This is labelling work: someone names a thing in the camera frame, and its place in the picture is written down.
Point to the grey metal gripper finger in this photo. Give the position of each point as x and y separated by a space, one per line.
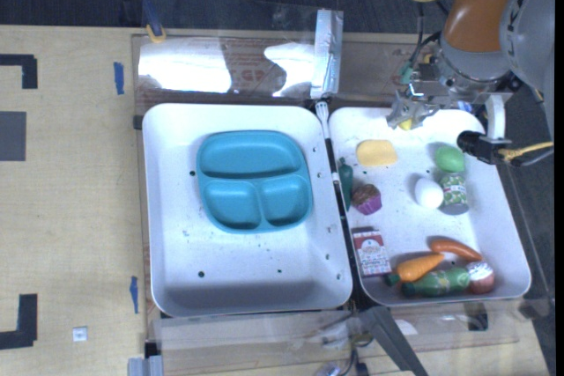
400 110
423 113

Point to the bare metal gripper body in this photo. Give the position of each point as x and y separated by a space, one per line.
467 86

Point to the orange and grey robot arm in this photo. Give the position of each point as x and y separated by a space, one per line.
480 17

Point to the small yellow toy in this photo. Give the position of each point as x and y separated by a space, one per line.
405 125

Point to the yellow toy bread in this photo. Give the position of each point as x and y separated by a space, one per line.
376 152

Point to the green lime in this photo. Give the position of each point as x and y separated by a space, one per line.
449 158

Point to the white egg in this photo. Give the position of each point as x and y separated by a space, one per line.
428 193

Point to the green printed can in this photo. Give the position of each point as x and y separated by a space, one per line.
454 191

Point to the dark green pepper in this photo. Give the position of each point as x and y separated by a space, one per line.
346 182

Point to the purple cupcake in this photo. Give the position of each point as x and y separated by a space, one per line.
366 199

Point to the white plastic tray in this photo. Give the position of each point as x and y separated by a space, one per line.
405 229
247 268

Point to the orange sausage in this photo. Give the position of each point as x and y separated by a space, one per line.
456 249

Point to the red and white carton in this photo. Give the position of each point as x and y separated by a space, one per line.
371 253

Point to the orange carrot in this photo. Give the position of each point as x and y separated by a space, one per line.
418 267

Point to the blue divided plate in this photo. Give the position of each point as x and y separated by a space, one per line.
253 180

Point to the green bottle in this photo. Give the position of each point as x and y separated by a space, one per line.
436 282

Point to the pink cupcake with white icing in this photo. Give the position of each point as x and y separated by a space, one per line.
481 277

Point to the black cylinder on white bracket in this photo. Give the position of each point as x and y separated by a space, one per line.
487 147

